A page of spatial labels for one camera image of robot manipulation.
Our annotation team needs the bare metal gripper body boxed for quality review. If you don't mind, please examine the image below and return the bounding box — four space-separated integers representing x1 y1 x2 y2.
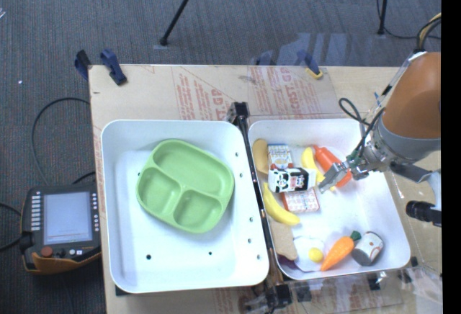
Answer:
346 144 394 181

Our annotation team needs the purple flat piece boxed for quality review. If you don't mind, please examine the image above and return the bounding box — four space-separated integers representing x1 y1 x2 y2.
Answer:
276 254 300 271

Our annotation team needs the orange carrot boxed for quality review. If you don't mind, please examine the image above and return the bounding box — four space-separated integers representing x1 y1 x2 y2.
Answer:
319 230 362 272

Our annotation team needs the white plastic tray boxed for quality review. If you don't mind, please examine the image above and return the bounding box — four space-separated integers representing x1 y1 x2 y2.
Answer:
100 119 271 295
247 117 412 282

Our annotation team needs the black and white milk carton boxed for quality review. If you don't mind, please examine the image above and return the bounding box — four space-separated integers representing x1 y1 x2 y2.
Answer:
267 166 318 194

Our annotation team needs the orange bottle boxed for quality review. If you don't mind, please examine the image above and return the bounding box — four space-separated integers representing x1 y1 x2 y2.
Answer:
312 144 353 189

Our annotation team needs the small yellow banana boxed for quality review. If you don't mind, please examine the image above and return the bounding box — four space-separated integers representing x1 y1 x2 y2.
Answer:
300 146 326 184

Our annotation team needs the white fried egg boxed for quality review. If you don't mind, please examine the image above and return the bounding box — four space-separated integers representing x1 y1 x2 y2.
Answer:
292 235 326 273

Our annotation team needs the brown cardboard board red print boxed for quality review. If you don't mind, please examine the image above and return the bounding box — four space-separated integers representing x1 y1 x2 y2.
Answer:
87 64 442 314

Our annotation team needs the red and white packet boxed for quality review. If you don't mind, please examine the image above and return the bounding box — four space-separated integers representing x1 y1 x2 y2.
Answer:
280 187 321 214

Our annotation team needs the black cylinder on white bracket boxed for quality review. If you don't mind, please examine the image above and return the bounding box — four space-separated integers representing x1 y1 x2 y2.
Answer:
406 167 442 228

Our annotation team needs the brown bread slice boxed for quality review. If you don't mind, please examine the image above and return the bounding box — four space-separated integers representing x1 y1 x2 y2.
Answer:
267 215 299 261

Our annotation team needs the white and grey can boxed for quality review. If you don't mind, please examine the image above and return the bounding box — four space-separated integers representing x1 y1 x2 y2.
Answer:
350 230 385 267

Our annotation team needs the green divided plate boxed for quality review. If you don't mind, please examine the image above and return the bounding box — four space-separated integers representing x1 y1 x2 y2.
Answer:
135 138 236 235

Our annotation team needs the black block with thin wires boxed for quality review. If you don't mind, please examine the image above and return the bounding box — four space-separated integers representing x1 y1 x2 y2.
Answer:
264 282 293 309
225 101 251 126

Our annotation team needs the orange and blue carton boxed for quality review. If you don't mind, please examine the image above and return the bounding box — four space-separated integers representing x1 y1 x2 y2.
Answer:
267 143 295 171

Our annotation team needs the large yellow banana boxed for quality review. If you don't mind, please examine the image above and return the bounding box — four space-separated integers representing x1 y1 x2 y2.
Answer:
261 181 301 227

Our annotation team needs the thin black rod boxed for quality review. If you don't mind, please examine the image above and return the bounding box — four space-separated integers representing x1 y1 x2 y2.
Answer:
236 117 280 287

